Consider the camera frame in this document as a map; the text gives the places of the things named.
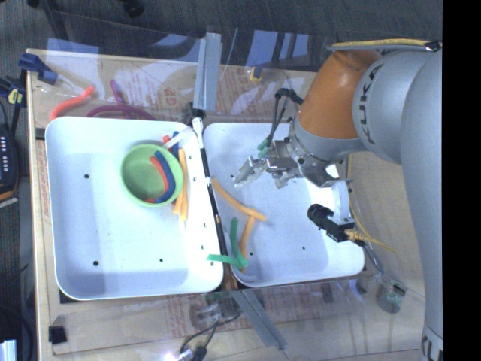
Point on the green foam strip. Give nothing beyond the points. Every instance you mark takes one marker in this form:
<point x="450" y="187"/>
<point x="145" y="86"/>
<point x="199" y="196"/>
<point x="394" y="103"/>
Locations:
<point x="221" y="258"/>
<point x="234" y="239"/>

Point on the white plastic tray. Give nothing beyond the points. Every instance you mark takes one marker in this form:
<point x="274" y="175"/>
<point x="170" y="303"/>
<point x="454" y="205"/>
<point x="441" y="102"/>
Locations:
<point x="112" y="235"/>
<point x="289" y="231"/>

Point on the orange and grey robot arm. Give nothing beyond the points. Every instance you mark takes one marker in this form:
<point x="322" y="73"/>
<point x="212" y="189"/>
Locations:
<point x="409" y="104"/>

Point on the green bowl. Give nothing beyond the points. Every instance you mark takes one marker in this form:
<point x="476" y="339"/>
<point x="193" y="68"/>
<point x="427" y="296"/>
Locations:
<point x="140" y="179"/>

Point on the orange foam strip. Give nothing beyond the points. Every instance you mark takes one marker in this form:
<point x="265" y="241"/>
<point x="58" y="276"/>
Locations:
<point x="246" y="235"/>
<point x="183" y="186"/>
<point x="235" y="201"/>

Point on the red foam strip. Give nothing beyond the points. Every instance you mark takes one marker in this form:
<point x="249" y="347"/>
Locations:
<point x="161" y="171"/>
<point x="69" y="104"/>

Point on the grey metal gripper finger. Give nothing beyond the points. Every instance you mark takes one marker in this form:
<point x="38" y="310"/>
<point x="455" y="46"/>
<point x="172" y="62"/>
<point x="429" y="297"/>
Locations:
<point x="252" y="162"/>
<point x="244" y="175"/>

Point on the black cylinder on white bracket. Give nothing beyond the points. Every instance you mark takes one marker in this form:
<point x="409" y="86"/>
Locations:
<point x="326" y="219"/>

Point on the thin black and white rod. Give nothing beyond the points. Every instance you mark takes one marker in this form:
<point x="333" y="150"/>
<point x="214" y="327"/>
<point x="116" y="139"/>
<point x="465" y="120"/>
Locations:
<point x="210" y="198"/>

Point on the brown cardboard board red print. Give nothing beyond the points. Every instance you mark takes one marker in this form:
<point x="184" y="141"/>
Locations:
<point x="124" y="316"/>

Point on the white foam strip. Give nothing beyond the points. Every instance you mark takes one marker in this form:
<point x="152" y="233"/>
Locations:
<point x="179" y="137"/>

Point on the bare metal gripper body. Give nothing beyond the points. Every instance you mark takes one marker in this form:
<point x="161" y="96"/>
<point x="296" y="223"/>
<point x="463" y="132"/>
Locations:
<point x="288" y="161"/>

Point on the purple foam strip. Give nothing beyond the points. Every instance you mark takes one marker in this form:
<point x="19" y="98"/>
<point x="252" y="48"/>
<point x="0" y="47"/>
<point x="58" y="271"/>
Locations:
<point x="117" y="90"/>
<point x="120" y="110"/>

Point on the blue foam strip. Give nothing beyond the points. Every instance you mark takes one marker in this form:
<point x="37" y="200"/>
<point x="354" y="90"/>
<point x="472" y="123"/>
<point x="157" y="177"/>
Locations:
<point x="171" y="179"/>

